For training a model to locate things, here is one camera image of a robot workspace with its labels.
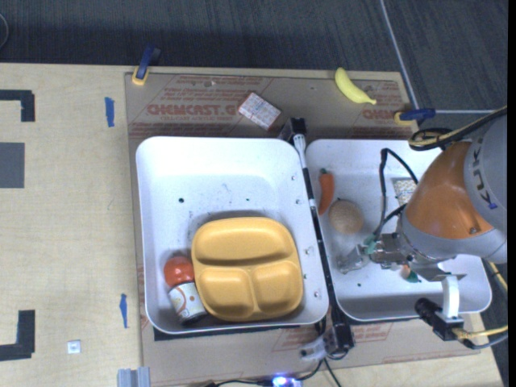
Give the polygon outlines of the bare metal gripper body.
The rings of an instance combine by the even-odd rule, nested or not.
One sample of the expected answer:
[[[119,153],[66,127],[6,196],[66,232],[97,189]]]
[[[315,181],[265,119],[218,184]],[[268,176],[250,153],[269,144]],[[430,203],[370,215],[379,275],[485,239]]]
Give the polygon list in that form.
[[[391,269],[408,265],[413,257],[402,248],[401,236],[397,232],[381,234],[380,239],[372,245],[369,259],[382,269]]]

